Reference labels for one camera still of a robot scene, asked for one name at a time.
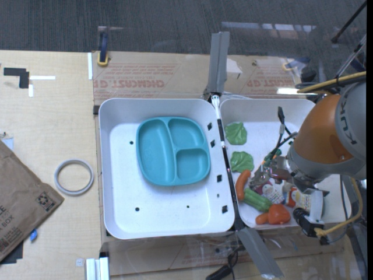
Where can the white plastic tray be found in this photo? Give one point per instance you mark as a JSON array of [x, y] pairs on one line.
[[163, 214], [262, 115]]

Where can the small blue clip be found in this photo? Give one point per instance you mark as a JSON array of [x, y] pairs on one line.
[[33, 235]]

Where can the white pouch purple print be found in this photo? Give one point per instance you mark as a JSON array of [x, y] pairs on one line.
[[271, 192]]

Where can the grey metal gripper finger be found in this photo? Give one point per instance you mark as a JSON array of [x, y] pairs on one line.
[[256, 182], [265, 171]]

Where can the brown cardboard board red print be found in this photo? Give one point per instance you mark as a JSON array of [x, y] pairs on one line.
[[186, 74]]

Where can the black cylinder on white bracket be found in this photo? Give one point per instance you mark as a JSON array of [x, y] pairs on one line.
[[316, 206]]

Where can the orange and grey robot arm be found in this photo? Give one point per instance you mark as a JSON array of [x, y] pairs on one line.
[[320, 133]]

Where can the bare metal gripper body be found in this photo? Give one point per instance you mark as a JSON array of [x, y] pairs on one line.
[[279, 168]]

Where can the green lettuce leaf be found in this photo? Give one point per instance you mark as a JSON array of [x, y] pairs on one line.
[[241, 161], [236, 133]]

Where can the orange sausage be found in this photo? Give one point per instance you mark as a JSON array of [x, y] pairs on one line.
[[241, 185]]

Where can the green celery stalk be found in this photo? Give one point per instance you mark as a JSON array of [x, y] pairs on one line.
[[258, 200]]

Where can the orange carrot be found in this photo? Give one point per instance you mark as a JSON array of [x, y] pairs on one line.
[[261, 219]]

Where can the white pouch red print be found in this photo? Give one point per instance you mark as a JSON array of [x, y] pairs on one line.
[[297, 198]]

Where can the brown paper envelope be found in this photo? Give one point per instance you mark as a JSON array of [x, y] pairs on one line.
[[20, 194]]

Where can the blue divided plate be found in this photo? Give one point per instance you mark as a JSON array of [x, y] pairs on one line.
[[157, 153]]

